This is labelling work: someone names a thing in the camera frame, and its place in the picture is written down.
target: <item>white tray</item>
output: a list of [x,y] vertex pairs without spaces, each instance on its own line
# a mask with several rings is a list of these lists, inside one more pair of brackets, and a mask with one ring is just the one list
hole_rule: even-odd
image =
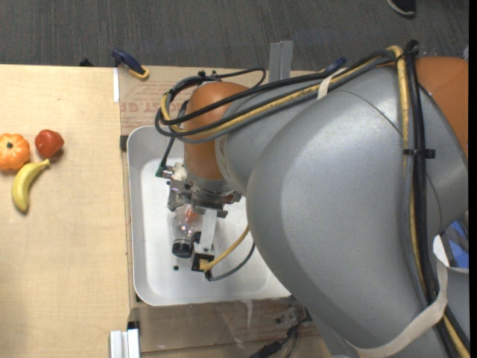
[[[191,260],[171,252],[169,229],[172,212],[167,208],[167,180],[155,172],[168,138],[154,126],[137,128],[127,141],[129,164],[133,278],[137,295],[147,304],[169,306],[219,301],[282,298],[290,293],[265,265],[257,249],[239,271],[223,280],[209,282],[201,272],[191,270]],[[175,142],[168,159],[173,166],[183,159],[183,144]],[[228,205],[225,219],[219,219],[214,247],[217,255],[227,249],[247,225],[245,198]],[[219,275],[237,266],[252,245],[249,234],[242,244],[214,267]]]

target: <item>white strap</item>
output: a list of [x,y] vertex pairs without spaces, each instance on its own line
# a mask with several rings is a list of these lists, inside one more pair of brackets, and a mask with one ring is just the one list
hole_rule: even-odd
[[347,68],[338,69],[336,72],[332,73],[328,77],[326,77],[323,81],[321,81],[320,87],[318,88],[318,97],[317,99],[322,99],[326,94],[328,94],[328,87],[329,83],[331,82],[332,78],[336,75],[340,74]]
[[447,306],[447,267],[437,260],[437,280],[439,282],[439,295],[435,301],[422,311],[395,339],[378,348],[361,349],[351,344],[360,354],[368,358],[390,357],[419,338],[427,330],[431,329],[443,317]]

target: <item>toy fruit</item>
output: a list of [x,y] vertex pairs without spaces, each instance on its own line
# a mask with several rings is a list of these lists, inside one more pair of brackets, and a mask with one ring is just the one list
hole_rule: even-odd
[[53,130],[41,130],[35,138],[35,146],[44,158],[55,155],[65,144],[60,133]]
[[19,210],[25,212],[28,209],[31,182],[49,165],[48,159],[40,163],[27,163],[16,173],[12,185],[12,199]]
[[0,135],[0,169],[20,169],[30,159],[30,143],[20,134]]

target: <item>blue and yellow clamp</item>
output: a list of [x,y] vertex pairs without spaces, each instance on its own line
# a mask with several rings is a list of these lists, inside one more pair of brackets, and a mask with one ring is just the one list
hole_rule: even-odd
[[116,64],[123,63],[129,68],[129,73],[140,80],[145,80],[149,77],[149,69],[142,66],[137,60],[121,49],[114,48],[111,53],[116,60]]

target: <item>gray carpet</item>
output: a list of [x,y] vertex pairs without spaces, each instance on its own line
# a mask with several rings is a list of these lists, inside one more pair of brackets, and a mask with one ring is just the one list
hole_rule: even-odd
[[0,0],[0,63],[113,66],[119,47],[145,65],[267,67],[280,40],[303,70],[411,39],[421,55],[460,56],[469,4],[417,0],[409,19],[386,0]]

